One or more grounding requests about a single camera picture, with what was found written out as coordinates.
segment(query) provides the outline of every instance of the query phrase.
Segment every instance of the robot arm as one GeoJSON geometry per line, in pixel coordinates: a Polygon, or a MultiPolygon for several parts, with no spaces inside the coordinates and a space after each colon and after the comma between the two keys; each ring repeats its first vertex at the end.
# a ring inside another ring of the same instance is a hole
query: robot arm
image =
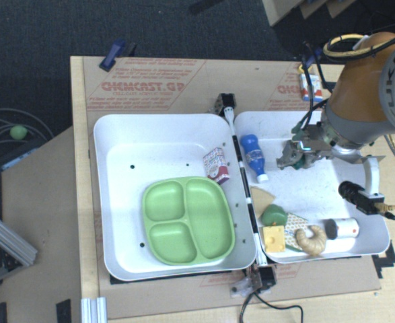
{"type": "MultiPolygon", "coordinates": [[[[320,159],[337,157],[352,164],[363,164],[366,188],[341,185],[339,192],[347,200],[357,201],[358,195],[366,199],[384,201],[375,192],[379,185],[378,161],[380,157],[363,157],[360,149],[382,135],[395,134],[395,34],[381,32],[363,37],[353,52],[340,54],[350,60],[345,65],[331,97],[321,106],[322,117],[316,124],[301,121],[295,134],[277,159],[281,169],[292,166],[296,170],[310,168],[320,159]]],[[[332,55],[330,42],[324,52],[332,55]]],[[[375,214],[373,209],[364,213],[375,214]]]]}

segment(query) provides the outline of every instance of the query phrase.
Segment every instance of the green plate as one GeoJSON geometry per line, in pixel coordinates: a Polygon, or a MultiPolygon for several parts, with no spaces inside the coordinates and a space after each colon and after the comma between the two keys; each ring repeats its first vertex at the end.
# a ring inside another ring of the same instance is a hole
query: green plate
{"type": "Polygon", "coordinates": [[[182,177],[153,183],[143,193],[142,207],[149,247],[166,264],[216,261],[233,249],[229,205],[213,180],[182,177]]]}

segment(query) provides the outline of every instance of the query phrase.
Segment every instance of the blue spray bottle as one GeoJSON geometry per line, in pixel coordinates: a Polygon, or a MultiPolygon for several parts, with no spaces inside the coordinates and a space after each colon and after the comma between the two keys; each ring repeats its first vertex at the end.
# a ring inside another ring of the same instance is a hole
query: blue spray bottle
{"type": "Polygon", "coordinates": [[[257,174],[257,182],[267,182],[269,178],[264,173],[264,156],[257,137],[254,134],[244,135],[240,144],[244,148],[246,162],[257,174]]]}

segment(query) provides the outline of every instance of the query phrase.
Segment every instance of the white container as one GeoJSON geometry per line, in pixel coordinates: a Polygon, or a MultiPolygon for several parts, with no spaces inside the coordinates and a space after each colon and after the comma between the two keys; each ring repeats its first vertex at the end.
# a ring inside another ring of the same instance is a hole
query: white container
{"type": "MultiPolygon", "coordinates": [[[[244,112],[235,120],[238,139],[255,134],[266,158],[266,183],[257,183],[246,166],[248,183],[269,191],[287,212],[324,227],[327,219],[354,217],[361,226],[357,238],[328,241],[319,256],[304,252],[266,254],[278,263],[378,254],[390,239],[384,218],[367,216],[338,194],[344,180],[363,184],[363,168],[339,159],[318,161],[313,168],[277,167],[290,130],[303,112],[244,112]]],[[[94,127],[102,207],[104,260],[110,274],[123,281],[243,269],[254,262],[254,243],[240,168],[227,122],[214,114],[111,114],[94,127]],[[230,179],[221,185],[235,223],[236,243],[223,260],[193,266],[160,262],[147,247],[141,199],[158,180],[206,176],[203,157],[222,147],[230,179]]]]}
{"type": "Polygon", "coordinates": [[[228,124],[213,114],[121,114],[101,117],[94,127],[104,260],[123,281],[243,269],[254,262],[256,246],[245,191],[228,124]],[[172,266],[148,247],[141,201],[152,183],[204,176],[203,157],[222,147],[230,179],[221,187],[235,224],[236,242],[222,260],[172,266]]]}
{"type": "MultiPolygon", "coordinates": [[[[259,184],[246,166],[248,183],[267,190],[276,197],[277,205],[288,213],[308,220],[309,225],[324,229],[328,219],[350,218],[357,220],[360,234],[356,238],[328,240],[321,255],[310,256],[305,252],[286,250],[267,254],[278,263],[301,262],[325,258],[342,258],[379,254],[390,245],[386,222],[381,215],[366,215],[344,200],[338,193],[339,184],[345,180],[365,184],[365,171],[360,164],[350,164],[340,159],[323,159],[312,168],[280,170],[277,158],[284,145],[291,139],[291,128],[303,117],[303,112],[243,112],[235,120],[238,139],[255,134],[266,159],[264,171],[269,181],[259,184]]],[[[320,112],[313,113],[312,123],[320,120],[320,112]]]]}

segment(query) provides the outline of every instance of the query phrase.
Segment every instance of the gray carpet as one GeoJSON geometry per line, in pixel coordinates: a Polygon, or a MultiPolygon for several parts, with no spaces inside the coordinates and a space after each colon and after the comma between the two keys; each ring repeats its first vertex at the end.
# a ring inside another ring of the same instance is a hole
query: gray carpet
{"type": "Polygon", "coordinates": [[[393,22],[395,0],[358,0],[334,19],[325,7],[307,20],[294,9],[273,28],[261,0],[0,0],[0,108],[64,131],[69,57],[104,56],[117,38],[135,42],[136,57],[294,61],[304,40],[393,22]]]}

